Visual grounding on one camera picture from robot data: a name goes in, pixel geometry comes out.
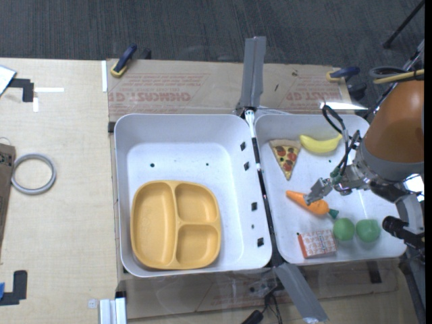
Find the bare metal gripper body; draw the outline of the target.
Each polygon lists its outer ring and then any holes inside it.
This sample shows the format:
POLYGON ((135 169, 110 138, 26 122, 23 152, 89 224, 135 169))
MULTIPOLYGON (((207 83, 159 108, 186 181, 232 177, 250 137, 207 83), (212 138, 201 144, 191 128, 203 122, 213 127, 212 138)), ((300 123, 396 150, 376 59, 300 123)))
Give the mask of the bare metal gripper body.
POLYGON ((370 179, 354 165, 336 167, 331 172, 331 185, 342 196, 347 196, 354 190, 368 190, 369 182, 370 179))

